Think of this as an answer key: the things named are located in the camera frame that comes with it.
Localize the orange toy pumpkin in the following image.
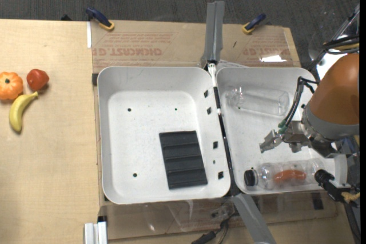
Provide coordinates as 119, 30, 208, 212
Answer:
0, 71, 25, 101

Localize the orange toy sausage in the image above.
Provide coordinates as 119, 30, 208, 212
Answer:
273, 169, 307, 184

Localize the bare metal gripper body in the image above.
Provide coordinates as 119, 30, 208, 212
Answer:
281, 120, 341, 159

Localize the clear plastic bottle black cap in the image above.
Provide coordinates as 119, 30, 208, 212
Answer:
243, 159, 326, 191

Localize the white plastic tray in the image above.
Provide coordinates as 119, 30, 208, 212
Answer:
215, 66, 348, 196
97, 66, 232, 205

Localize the yellow banana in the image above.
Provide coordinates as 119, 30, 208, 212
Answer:
8, 91, 39, 133

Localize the black cylinder on white bracket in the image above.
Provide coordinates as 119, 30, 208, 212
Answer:
314, 151, 360, 204

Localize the black ribbed rectangular block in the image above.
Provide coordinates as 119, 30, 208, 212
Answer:
158, 130, 209, 190

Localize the brown cardboard board red print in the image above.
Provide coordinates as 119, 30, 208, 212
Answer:
90, 19, 339, 241

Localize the clear plastic bottle without cap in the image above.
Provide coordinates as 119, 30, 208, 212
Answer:
225, 86, 291, 117

